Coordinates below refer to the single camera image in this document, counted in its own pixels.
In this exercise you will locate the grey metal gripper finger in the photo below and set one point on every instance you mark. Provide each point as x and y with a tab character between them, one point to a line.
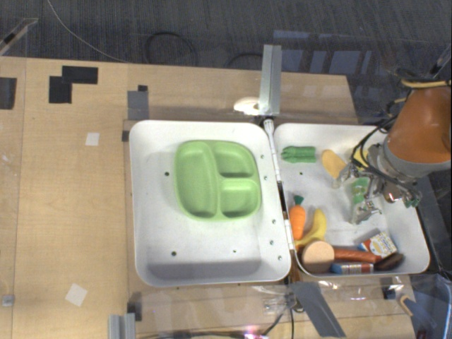
346	175
367	211

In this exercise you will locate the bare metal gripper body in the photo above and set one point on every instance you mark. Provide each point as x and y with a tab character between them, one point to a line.
383	178

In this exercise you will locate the green packet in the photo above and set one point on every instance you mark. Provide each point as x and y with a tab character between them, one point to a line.
358	189

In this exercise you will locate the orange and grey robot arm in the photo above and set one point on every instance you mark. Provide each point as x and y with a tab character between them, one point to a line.
420	125

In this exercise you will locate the yellow oval toy bread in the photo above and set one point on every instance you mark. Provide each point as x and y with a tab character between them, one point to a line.
332	162

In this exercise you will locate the white plastic tray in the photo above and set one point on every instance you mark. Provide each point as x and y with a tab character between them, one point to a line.
212	249
318	189

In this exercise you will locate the yellow and white carton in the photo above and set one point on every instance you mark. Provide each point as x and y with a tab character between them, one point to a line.
380	245

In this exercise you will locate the red-brown toy sausage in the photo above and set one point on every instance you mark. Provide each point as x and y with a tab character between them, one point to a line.
355	255

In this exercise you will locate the yellow banana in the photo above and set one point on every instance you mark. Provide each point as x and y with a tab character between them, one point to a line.
319	226

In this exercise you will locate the green toy vegetable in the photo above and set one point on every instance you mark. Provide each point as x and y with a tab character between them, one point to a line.
299	154

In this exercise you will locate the dark brown toy biscuit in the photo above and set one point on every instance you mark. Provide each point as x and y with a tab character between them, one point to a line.
389	261

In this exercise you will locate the orange toy carrot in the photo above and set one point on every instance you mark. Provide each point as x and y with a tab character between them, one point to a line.
297	219

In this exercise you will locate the tan round toy biscuit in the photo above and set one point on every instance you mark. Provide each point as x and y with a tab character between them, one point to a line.
318	257

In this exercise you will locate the green divided plate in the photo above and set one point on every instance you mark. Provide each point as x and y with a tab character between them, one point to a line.
197	178

